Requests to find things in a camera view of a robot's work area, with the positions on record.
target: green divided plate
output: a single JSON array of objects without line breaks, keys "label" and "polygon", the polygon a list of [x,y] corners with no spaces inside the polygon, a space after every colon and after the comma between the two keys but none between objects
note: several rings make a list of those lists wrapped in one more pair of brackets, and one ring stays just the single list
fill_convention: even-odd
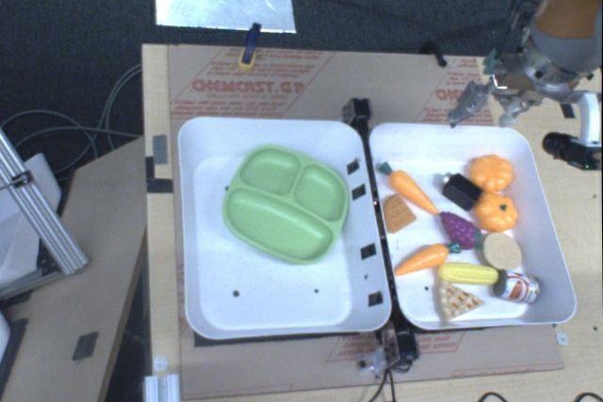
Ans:
[{"label": "green divided plate", "polygon": [[247,155],[228,186],[222,216],[250,245],[299,264],[317,262],[337,240],[348,186],[315,159],[267,145]]}]

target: toy pumpkin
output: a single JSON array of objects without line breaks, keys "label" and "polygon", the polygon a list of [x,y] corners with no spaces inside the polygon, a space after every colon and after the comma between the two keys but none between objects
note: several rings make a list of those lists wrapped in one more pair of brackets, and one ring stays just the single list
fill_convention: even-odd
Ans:
[{"label": "toy pumpkin", "polygon": [[484,230],[494,233],[510,230],[517,221],[513,200],[499,193],[482,193],[473,214]]},{"label": "toy pumpkin", "polygon": [[513,167],[496,154],[477,158],[469,170],[469,179],[483,191],[502,191],[513,180]]}]

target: toy can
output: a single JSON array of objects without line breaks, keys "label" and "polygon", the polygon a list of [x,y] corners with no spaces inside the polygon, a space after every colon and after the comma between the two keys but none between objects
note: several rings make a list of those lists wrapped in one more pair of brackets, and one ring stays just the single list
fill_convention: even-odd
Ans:
[{"label": "toy can", "polygon": [[498,281],[494,285],[497,297],[517,303],[533,303],[540,294],[540,283],[530,275],[499,270]]}]

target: orange carrot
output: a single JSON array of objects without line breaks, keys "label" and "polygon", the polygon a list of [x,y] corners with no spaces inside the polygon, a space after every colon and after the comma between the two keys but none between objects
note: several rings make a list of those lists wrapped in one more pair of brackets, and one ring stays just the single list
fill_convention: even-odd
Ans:
[{"label": "orange carrot", "polygon": [[419,185],[405,171],[394,171],[387,163],[379,166],[379,171],[389,176],[389,183],[408,201],[416,204],[419,208],[433,215],[437,215],[438,211],[432,200],[423,192]]},{"label": "orange carrot", "polygon": [[429,245],[399,265],[394,273],[400,276],[412,273],[413,271],[440,266],[448,258],[448,252],[449,247],[441,243]]}]

